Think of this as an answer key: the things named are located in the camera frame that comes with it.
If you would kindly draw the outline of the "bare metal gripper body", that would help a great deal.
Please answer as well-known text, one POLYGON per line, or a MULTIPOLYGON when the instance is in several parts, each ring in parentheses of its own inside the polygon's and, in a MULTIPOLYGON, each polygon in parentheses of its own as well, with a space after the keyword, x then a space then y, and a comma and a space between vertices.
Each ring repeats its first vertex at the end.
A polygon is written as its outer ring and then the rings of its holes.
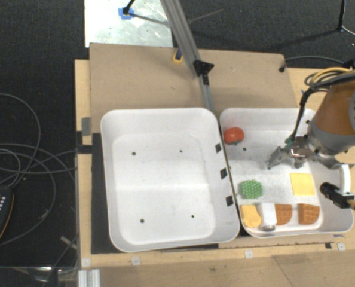
POLYGON ((286 140, 288 156, 293 159, 295 154, 306 156, 306 161, 316 161, 321 164, 338 164, 333 152, 323 146, 314 136, 304 135, 293 138, 290 136, 286 140))

